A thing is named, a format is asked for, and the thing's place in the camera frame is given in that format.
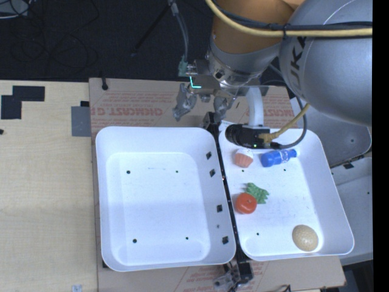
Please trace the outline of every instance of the blue cylinder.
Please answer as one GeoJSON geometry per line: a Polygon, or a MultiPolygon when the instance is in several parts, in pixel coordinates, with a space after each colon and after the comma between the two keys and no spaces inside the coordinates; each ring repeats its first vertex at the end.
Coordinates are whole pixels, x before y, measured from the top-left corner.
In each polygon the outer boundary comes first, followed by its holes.
{"type": "Polygon", "coordinates": [[[290,158],[294,157],[297,157],[297,152],[294,149],[273,150],[262,154],[261,163],[266,168],[275,164],[288,162],[290,158]]]}

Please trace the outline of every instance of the tan round object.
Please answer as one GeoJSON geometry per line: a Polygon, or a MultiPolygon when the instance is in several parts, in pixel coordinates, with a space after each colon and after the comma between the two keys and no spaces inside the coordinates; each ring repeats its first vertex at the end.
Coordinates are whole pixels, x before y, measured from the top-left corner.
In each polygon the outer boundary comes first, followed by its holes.
{"type": "Polygon", "coordinates": [[[297,225],[293,228],[293,242],[303,251],[313,251],[317,248],[318,237],[316,231],[307,225],[297,225]]]}
{"type": "Polygon", "coordinates": [[[253,152],[248,148],[240,148],[236,151],[234,162],[236,165],[247,168],[254,160],[253,152]]]}

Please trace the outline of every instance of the light wood surface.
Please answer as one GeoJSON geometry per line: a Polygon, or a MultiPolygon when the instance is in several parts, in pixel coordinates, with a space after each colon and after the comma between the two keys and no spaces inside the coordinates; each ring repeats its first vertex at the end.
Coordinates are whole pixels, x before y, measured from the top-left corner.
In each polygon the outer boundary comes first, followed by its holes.
{"type": "Polygon", "coordinates": [[[13,85],[46,96],[0,120],[0,291],[97,291],[91,138],[71,131],[89,86],[0,81],[0,95],[13,85]]]}

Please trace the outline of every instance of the black connector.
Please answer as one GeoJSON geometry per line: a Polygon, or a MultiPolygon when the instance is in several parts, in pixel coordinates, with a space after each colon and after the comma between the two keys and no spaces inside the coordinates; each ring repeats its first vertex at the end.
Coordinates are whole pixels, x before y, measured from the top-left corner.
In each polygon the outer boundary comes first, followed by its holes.
{"type": "Polygon", "coordinates": [[[258,138],[259,135],[270,133],[269,128],[250,127],[243,124],[231,124],[225,129],[225,137],[235,145],[246,148],[269,148],[263,140],[258,138]]]}

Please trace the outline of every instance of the cardboard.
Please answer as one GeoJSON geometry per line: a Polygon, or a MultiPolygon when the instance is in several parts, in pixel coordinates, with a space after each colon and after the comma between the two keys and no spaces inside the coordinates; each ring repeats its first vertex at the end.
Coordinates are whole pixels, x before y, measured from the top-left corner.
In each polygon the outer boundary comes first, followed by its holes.
{"type": "MultiPolygon", "coordinates": [[[[97,236],[97,272],[100,292],[147,291],[215,291],[213,279],[224,274],[221,265],[153,269],[120,273],[103,267],[100,243],[98,181],[95,137],[102,128],[119,126],[143,127],[201,127],[207,111],[213,111],[213,99],[202,103],[199,99],[180,121],[173,117],[180,82],[155,80],[106,79],[89,80],[91,106],[92,156],[94,168],[95,223],[97,236]]],[[[264,125],[281,128],[294,118],[289,96],[284,87],[269,87],[263,96],[264,125]]],[[[238,97],[227,111],[226,121],[247,123],[249,108],[245,97],[238,97]]],[[[291,285],[292,291],[340,287],[345,276],[337,256],[302,259],[250,261],[254,278],[239,291],[282,291],[291,285]]]]}

